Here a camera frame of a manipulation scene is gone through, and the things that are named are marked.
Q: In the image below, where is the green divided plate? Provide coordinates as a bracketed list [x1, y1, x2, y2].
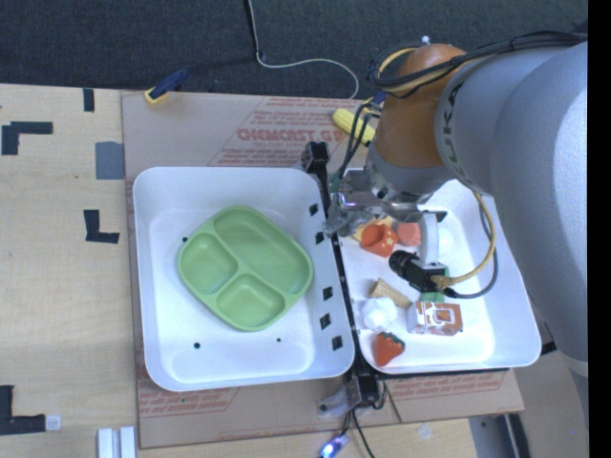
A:
[176, 204, 315, 333]

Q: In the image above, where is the white cream swirl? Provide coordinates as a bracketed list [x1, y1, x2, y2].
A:
[361, 296, 400, 330]

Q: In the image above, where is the brown cardboard board red print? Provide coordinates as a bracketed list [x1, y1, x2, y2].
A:
[121, 91, 526, 450]

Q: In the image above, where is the black cylinder on white bracket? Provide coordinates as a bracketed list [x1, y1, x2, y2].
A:
[388, 210, 451, 294]

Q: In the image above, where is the orange and white carton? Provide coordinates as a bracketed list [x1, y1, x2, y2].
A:
[406, 301, 465, 337]

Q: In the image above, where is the salmon pink toy food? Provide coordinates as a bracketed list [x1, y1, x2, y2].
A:
[395, 221, 423, 247]

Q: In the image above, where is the orange cup with star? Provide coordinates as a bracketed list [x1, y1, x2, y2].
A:
[359, 223, 400, 259]

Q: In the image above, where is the white plastic tray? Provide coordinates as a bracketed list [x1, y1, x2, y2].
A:
[333, 174, 543, 376]
[132, 165, 357, 393]

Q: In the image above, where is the black block with wires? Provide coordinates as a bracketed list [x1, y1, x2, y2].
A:
[344, 371, 384, 408]
[302, 140, 331, 177]

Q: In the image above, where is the red strawberry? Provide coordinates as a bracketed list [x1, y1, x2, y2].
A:
[372, 331, 408, 368]

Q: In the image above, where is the tan waffle cone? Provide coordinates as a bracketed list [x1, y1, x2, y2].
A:
[368, 278, 414, 310]

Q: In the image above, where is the thin black rod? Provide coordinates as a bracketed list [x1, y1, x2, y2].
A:
[315, 169, 367, 376]

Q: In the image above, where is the yellow corn cob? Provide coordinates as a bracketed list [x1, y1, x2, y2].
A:
[331, 107, 378, 148]

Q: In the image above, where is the yellow toy food piece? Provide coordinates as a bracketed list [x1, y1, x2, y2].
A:
[351, 215, 396, 243]

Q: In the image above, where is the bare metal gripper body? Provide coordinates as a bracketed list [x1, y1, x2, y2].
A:
[328, 168, 433, 224]

